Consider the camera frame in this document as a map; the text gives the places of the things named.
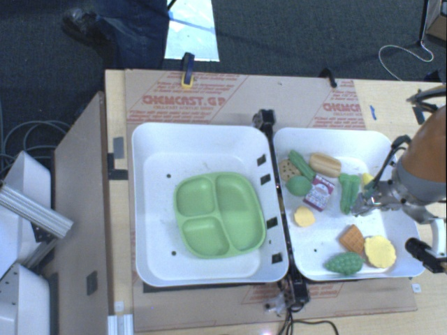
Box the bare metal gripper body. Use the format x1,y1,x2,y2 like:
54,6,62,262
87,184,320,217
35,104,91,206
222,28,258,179
365,179,438,225

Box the orange toy waffle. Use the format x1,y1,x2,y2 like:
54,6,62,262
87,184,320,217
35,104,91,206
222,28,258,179
338,224,366,257

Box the white plastic tray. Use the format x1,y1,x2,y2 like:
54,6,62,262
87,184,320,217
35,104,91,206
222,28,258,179
131,121,291,288
272,127,426,282

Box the purple and white small carton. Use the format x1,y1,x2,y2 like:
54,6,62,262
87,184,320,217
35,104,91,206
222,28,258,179
302,173,336,213

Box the tan toy bread loaf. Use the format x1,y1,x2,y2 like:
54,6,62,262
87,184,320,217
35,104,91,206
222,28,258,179
308,152,342,179

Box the yellow toy crisp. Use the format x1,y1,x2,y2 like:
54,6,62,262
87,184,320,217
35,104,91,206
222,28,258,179
293,205,316,228

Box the green toy lime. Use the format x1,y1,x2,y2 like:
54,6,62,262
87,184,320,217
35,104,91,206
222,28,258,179
285,174,313,198

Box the green toy cucumber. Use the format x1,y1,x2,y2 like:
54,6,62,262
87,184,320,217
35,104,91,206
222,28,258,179
287,149,317,181

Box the thin black rod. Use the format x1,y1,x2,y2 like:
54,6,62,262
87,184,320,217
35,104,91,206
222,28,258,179
261,123,303,295

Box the tan round biscuit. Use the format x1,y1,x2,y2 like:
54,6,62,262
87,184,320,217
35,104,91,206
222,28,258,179
278,158,298,183

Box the green divided plate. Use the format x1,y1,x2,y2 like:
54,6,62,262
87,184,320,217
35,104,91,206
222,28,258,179
173,171,268,259

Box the brown cardboard board, red print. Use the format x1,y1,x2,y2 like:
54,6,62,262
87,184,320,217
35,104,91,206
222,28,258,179
124,68,418,333

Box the person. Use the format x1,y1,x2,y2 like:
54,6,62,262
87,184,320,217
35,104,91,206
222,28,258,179
61,0,169,70

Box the black cylinder on white bracket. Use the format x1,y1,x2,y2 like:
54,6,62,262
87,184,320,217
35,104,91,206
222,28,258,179
404,217,447,275

